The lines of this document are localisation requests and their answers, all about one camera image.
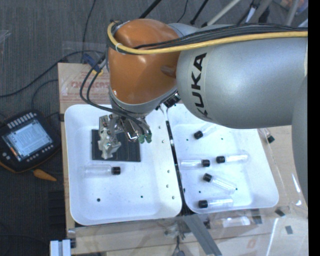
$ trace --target test tube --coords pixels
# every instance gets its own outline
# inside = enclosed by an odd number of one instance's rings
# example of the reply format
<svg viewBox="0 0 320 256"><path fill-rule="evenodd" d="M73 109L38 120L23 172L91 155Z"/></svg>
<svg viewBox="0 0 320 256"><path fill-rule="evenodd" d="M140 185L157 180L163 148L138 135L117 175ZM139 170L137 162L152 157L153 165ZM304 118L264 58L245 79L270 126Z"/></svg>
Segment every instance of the test tube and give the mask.
<svg viewBox="0 0 320 256"><path fill-rule="evenodd" d="M231 198L231 196L225 195L209 198L207 200L199 200L198 206L201 209L226 209L234 206L234 200Z"/></svg>
<svg viewBox="0 0 320 256"><path fill-rule="evenodd" d="M230 155L219 155L216 157L218 164L230 163L230 162L246 162L248 160L248 154L230 154Z"/></svg>
<svg viewBox="0 0 320 256"><path fill-rule="evenodd" d="M120 173L121 168L119 166L111 167L108 164L86 165L84 167L84 175L86 177L119 175Z"/></svg>
<svg viewBox="0 0 320 256"><path fill-rule="evenodd" d="M209 167L210 160L208 159L181 159L180 168L182 169L195 169L202 167Z"/></svg>
<svg viewBox="0 0 320 256"><path fill-rule="evenodd" d="M209 173L205 173L202 179L205 182L213 183L215 186L225 190L226 193L229 195L233 194L237 189L236 184L224 178L218 177L216 175L212 176Z"/></svg>
<svg viewBox="0 0 320 256"><path fill-rule="evenodd" d="M203 136L214 133L217 129L218 129L218 126L216 124L209 122L209 123L206 123L205 125L203 125L200 128L200 130L198 130L197 132L195 132L193 134L193 136L194 136L194 138L199 140Z"/></svg>

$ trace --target green connector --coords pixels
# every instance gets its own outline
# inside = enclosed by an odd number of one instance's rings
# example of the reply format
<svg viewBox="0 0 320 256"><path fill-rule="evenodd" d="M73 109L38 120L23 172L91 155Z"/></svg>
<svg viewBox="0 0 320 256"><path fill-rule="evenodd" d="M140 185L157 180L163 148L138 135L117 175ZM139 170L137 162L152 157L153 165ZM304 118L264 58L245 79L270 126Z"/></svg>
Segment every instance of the green connector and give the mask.
<svg viewBox="0 0 320 256"><path fill-rule="evenodd" d="M148 142L148 143L151 142L151 136L152 136L151 133L148 133L147 135L145 135L145 140L146 140L146 142Z"/></svg>
<svg viewBox="0 0 320 256"><path fill-rule="evenodd" d="M145 136L143 136L143 135L139 136L138 140L139 140L140 144L144 143L145 142Z"/></svg>

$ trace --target black rubber cap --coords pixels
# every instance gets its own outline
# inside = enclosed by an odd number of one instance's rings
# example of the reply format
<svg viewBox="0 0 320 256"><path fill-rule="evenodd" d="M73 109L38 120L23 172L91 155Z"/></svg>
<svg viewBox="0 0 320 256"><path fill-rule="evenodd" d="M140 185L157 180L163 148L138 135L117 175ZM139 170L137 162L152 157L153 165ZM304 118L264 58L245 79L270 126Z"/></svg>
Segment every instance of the black rubber cap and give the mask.
<svg viewBox="0 0 320 256"><path fill-rule="evenodd" d="M207 208L208 207L208 201L207 200L200 200L198 202L199 208Z"/></svg>
<svg viewBox="0 0 320 256"><path fill-rule="evenodd" d="M215 160L218 164L222 164L226 161L226 158L223 155L220 155L220 156L217 156Z"/></svg>
<svg viewBox="0 0 320 256"><path fill-rule="evenodd" d="M208 159L201 160L201 165L202 165L202 167L209 167L210 166L210 160L208 160Z"/></svg>
<svg viewBox="0 0 320 256"><path fill-rule="evenodd" d="M120 167L112 167L111 173L112 173L112 175L119 175L121 173Z"/></svg>
<svg viewBox="0 0 320 256"><path fill-rule="evenodd" d="M202 178L205 182L210 182L211 179L212 179L212 175L210 175L209 173L205 173L203 175L203 178Z"/></svg>
<svg viewBox="0 0 320 256"><path fill-rule="evenodd" d="M202 138L204 136L204 134L202 133L202 131L198 130L194 135L193 135L197 140L199 140L200 138Z"/></svg>
<svg viewBox="0 0 320 256"><path fill-rule="evenodd" d="M267 138L267 140L268 140L269 143L271 143L271 142L273 142L273 141L275 140L275 138L270 135L270 136Z"/></svg>

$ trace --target electrical wire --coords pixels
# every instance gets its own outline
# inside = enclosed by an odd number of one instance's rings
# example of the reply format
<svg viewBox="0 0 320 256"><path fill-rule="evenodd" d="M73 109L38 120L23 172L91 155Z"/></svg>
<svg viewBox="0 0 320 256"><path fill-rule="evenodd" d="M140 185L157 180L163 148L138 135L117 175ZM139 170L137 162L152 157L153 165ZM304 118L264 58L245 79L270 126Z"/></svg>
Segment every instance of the electrical wire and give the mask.
<svg viewBox="0 0 320 256"><path fill-rule="evenodd" d="M52 116L54 116L54 115L59 115L59 114L60 114L60 112L59 112L59 111L57 111L57 112L54 112L54 113L48 114L45 118L46 118L46 119L48 119L48 118L50 118L50 117L52 117Z"/></svg>
<svg viewBox="0 0 320 256"><path fill-rule="evenodd" d="M127 118L127 119L130 119L132 120L141 130L141 133L144 135L145 132L144 132L144 129L142 128L142 126L145 126L145 124L138 120L137 118L135 117L132 117L128 114L126 114L125 112L123 111L120 111L120 110L117 110L117 109L114 109L114 108L110 108L110 107L106 107L106 106L101 106L101 105L98 105L94 102L92 102L90 100L90 89L92 88L92 85L93 83L95 82L96 78L98 77L99 73L101 72L102 67L100 67L99 71L95 74L95 76L93 77L93 79L91 80L89 86L88 86L88 89L87 89L87 93L86 93L86 98L83 96L83 89L84 89L84 86L90 76L90 74L92 73L92 71L94 70L94 68L98 65L99 62L101 62L103 59L105 59L105 54L102 55L102 57L95 63L95 65L92 66L92 68L89 70L89 72L87 73L87 75L85 76L82 84L81 84L81 87L80 87L80 90L79 90L79 95L80 95L80 98L87 104L93 106L93 107L96 107L98 109L101 109L101 110L104 110L104 111L108 111L108 112L111 112L111 113L114 113L118 116L121 116L121 117L124 117L124 118Z"/></svg>
<svg viewBox="0 0 320 256"><path fill-rule="evenodd" d="M134 54L134 55L150 55L150 54L163 54L163 53L173 53L180 51L187 51L197 48L228 44L234 42L244 42L244 41L252 41L252 40L261 40L261 39L272 39L272 38L296 38L296 37L307 37L308 31L281 31L281 32L264 32L264 33L254 33L254 34L245 34L239 36L229 36L224 38L218 38L213 40L206 40L197 43L190 43L186 45L180 46L169 46L165 48L152 48L152 49L135 49L131 47L127 47L117 42L117 40L112 35L112 27L116 23L113 21L107 28L107 43L109 47L113 49L116 48L118 52L126 53L126 54Z"/></svg>
<svg viewBox="0 0 320 256"><path fill-rule="evenodd" d="M152 47L153 49L163 48L163 46L181 46L191 43L204 42L207 40L226 38L231 36L241 36L247 34L260 34L271 32L284 32L284 31L305 31L305 28L293 28L288 26L282 26L277 24L239 24L231 26L223 26L214 29L207 29L197 31L176 39L138 45L134 49Z"/></svg>
<svg viewBox="0 0 320 256"><path fill-rule="evenodd" d="M174 251L172 253L172 256L176 256L179 252L181 252L181 255L185 255L182 250L180 250L180 237L179 235L176 236L176 246L174 248Z"/></svg>
<svg viewBox="0 0 320 256"><path fill-rule="evenodd" d="M89 11L88 17L87 17L86 22L85 22L85 27L84 27L83 37L82 37L82 54L84 54L84 51L85 51L85 41L86 41L86 33L87 33L88 23L89 23L89 20L90 20L90 16L91 16L92 10L95 7L95 4L96 4L96 0L93 0L91 9Z"/></svg>
<svg viewBox="0 0 320 256"><path fill-rule="evenodd" d="M42 239L39 239L34 236L26 235L26 234L14 234L14 233L0 233L0 237L19 237L19 238L26 238L26 239L31 239L34 241L38 241L42 243L45 246L49 246L49 244L46 241L43 241Z"/></svg>
<svg viewBox="0 0 320 256"><path fill-rule="evenodd" d="M0 222L0 226L4 227L6 233L10 233L9 228L5 224ZM7 244L8 244L8 246L7 246L6 250L4 251L4 253L2 254L2 256L5 256L11 248L11 244L9 242Z"/></svg>
<svg viewBox="0 0 320 256"><path fill-rule="evenodd" d="M96 52L96 53L102 53L100 51L96 51L96 50L86 50L85 52ZM70 57L72 55L75 55L75 54L79 54L79 53L82 53L82 51L75 51L75 52L72 52L70 54L67 54L65 55L64 57L62 57L61 59L59 59L58 61L56 61L54 64L52 64L46 71L44 71L42 74L40 74L39 76L37 76L35 79L33 79L30 83L28 83L26 86L22 87L21 89L18 89L14 92L11 92L11 93L8 93L8 94L3 94L3 95L0 95L0 98L4 98L4 97L9 97L9 96L13 96L13 95L16 95L18 93L20 93L21 91L27 89L28 87L30 87L33 83L35 83L37 80L39 80L40 78L42 78L46 73L48 73L50 70L52 70L59 62L62 62L65 58L67 57Z"/></svg>
<svg viewBox="0 0 320 256"><path fill-rule="evenodd" d="M186 0L186 1L185 1L185 6L184 6L183 14L182 14L181 17L176 21L176 23L178 23L179 21L181 21L181 19L185 16L186 10L187 10L188 1L189 1L189 0Z"/></svg>
<svg viewBox="0 0 320 256"><path fill-rule="evenodd" d="M52 80L46 81L45 83L41 84L41 85L36 89L36 91L34 92L34 94L32 95L32 98L31 98L31 108L32 108L32 109L35 108L34 99L35 99L35 96L36 96L37 92L38 92L42 87L44 87L45 85L47 85L47 84L49 84L49 83L52 83L52 82L58 82L58 79L52 79Z"/></svg>

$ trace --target white tray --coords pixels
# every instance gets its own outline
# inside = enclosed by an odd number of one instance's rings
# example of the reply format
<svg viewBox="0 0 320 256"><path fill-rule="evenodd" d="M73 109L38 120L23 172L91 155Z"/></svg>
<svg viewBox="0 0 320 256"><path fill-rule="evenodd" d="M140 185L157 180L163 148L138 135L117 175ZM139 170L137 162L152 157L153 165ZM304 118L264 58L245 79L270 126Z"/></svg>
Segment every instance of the white tray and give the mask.
<svg viewBox="0 0 320 256"><path fill-rule="evenodd" d="M81 225L171 218L182 208L174 159L163 113L146 117L152 142L140 145L141 162L91 160L91 130L108 114L90 105L69 107L64 115L70 211ZM85 175L101 165L121 168L120 175Z"/></svg>
<svg viewBox="0 0 320 256"><path fill-rule="evenodd" d="M180 159L209 159L209 167L180 169L181 182L185 190L186 204L195 213L214 213L273 207L279 200L270 166L256 129L230 129L218 126L218 130L207 137L195 139L193 134L206 122L191 114L183 104L168 109L174 146ZM247 152L245 163L216 163L216 157L224 154ZM200 200L223 197L223 189L203 181L209 173L233 182L237 190L231 195L233 207L199 208Z"/></svg>

